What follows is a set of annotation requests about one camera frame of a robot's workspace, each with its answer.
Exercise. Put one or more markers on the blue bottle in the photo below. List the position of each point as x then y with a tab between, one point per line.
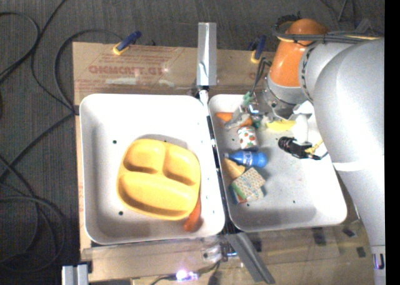
248	158

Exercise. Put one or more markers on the patterned carton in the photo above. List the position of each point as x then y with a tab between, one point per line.
250	185

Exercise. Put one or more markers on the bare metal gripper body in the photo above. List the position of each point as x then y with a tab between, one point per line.
265	109

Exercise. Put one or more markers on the yellow divided plate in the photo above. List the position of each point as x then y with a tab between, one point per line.
156	190

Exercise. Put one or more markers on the brown cardboard board, red print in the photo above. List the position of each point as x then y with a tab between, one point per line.
131	68

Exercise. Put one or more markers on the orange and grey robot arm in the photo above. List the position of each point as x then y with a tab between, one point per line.
350	96

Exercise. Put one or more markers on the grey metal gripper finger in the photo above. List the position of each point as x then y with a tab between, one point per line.
243	110
233	123

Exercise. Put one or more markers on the white can with strawberry print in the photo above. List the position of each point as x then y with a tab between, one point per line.
248	138

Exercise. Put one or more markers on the white plastic tray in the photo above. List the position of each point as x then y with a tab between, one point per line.
103	208
300	190

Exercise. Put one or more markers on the yellow banana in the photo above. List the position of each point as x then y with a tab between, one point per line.
279	125

